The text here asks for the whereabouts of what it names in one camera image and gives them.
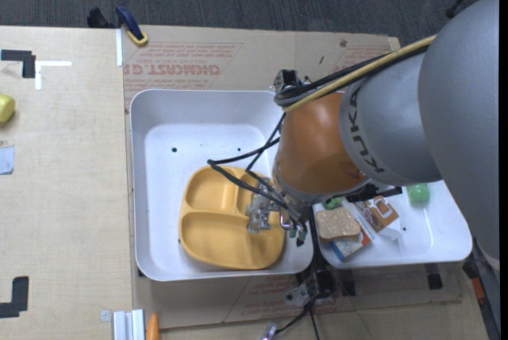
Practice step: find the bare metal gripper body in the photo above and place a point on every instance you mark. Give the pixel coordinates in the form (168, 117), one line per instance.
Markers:
(266, 196)

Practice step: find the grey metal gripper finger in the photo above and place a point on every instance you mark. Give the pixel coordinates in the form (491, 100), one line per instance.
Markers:
(253, 222)
(266, 221)

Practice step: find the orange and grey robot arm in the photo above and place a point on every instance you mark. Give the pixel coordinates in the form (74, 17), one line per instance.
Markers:
(389, 120)

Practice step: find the orange divided plate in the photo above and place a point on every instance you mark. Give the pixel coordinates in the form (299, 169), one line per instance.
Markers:
(218, 235)

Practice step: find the small green toy food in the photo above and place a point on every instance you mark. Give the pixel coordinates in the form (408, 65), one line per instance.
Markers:
(332, 203)

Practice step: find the tan bread slice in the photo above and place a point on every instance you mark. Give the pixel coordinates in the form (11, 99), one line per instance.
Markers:
(337, 224)

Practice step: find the blue and orange packet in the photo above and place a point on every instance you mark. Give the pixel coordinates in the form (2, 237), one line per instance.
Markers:
(349, 247)

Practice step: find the white plastic tray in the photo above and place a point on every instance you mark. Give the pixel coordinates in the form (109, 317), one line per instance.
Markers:
(428, 239)
(170, 191)

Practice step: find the white carton brown print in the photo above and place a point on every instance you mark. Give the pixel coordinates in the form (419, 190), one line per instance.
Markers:
(381, 217)

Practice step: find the brown cardboard board red print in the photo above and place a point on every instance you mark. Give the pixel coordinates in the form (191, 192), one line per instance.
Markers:
(254, 52)

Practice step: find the orange carrot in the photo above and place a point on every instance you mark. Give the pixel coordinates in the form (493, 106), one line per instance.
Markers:
(152, 328)

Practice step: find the green cylinder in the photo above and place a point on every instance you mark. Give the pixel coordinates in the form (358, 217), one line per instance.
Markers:
(418, 194)

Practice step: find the white packet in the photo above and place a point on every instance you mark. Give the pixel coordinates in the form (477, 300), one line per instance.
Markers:
(6, 157)

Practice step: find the yellow cylinder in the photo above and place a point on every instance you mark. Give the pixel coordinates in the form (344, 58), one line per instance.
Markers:
(5, 107)

